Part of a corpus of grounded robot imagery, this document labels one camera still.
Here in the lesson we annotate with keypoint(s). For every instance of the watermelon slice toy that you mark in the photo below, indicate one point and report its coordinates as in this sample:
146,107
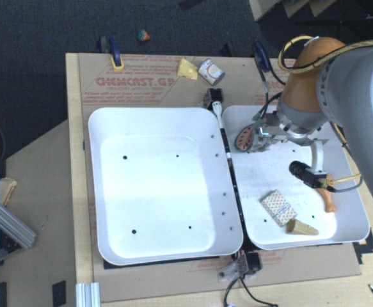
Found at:
244,138

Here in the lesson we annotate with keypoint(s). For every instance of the small white and yellow can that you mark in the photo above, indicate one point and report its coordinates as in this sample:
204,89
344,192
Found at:
210,71

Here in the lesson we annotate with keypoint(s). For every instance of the white plastic tray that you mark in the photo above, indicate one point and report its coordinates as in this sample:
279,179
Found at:
269,174
160,187

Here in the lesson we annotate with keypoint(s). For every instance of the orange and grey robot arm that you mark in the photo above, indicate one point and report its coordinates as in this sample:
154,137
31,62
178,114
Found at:
349,101

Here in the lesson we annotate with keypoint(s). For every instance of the black cylinder on white bracket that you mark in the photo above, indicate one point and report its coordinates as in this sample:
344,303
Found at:
307,173

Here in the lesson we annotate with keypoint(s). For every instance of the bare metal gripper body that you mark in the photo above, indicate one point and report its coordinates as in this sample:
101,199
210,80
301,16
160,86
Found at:
269,130

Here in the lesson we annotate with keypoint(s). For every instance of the white patterned biscuit packet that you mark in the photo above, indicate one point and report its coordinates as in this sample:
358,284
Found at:
278,207

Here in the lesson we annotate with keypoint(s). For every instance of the yellow cheese wedge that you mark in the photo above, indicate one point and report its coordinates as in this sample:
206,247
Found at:
187,70

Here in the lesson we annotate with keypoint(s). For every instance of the red and green toy strawberry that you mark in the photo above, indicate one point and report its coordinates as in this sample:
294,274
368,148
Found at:
143,35

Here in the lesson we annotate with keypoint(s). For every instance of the thin black and white rod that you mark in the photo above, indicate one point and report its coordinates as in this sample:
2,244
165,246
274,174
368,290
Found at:
234,177

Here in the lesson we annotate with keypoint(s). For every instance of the beige ice cream cone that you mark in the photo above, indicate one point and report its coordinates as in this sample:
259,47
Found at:
299,227

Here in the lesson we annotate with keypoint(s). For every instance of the orange-brown chicken drumstick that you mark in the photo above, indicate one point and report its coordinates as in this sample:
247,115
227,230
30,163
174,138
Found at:
328,200

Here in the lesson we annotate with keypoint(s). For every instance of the brown cardboard board, red print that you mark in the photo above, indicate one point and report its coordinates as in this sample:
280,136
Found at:
141,85

